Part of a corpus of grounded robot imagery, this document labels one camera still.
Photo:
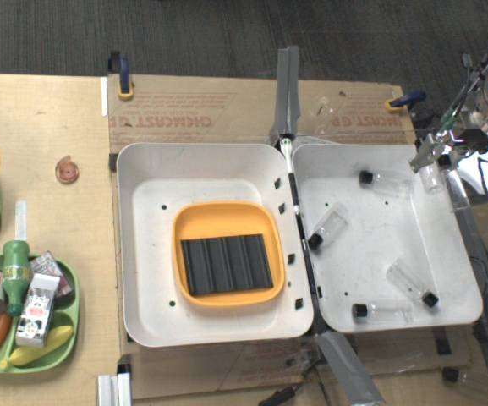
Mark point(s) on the green bottle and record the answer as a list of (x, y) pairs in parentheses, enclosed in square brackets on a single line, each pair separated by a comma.
[(15, 269)]

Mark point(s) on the orange plate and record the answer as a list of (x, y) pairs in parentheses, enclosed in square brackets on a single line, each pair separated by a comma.
[(226, 218)]

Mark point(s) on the thin black and white rod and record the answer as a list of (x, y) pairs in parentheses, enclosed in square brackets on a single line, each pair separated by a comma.
[(295, 193)]

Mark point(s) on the white plastic tray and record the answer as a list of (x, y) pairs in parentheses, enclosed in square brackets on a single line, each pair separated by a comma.
[(374, 243), (150, 243)]

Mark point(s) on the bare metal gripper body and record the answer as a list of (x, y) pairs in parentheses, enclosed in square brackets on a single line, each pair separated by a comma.
[(478, 135)]

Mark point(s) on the green divided plate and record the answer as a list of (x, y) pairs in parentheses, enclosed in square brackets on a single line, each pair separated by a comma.
[(64, 311)]

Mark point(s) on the clear plastic bottle black cap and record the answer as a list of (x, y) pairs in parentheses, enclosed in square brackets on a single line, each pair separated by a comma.
[(383, 312), (387, 183), (410, 281), (432, 180), (330, 223), (469, 382)]

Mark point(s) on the red patterned packet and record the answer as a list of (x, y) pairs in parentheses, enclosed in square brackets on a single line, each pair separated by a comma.
[(53, 267)]

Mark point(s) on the black ribbed rack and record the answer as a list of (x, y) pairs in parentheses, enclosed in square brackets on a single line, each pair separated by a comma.
[(226, 264)]

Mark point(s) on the brown cardboard board red print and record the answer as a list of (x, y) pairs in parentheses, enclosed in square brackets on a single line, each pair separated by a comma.
[(176, 112)]

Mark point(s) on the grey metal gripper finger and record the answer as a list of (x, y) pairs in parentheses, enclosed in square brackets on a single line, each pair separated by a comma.
[(426, 152)]

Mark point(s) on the yellow banana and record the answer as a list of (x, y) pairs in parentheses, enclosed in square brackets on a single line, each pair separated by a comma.
[(45, 347)]

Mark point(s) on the pink doughnut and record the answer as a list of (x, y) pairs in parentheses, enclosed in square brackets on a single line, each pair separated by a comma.
[(67, 170)]

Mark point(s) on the white cow print carton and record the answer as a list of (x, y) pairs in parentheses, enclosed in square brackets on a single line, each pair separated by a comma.
[(36, 311)]

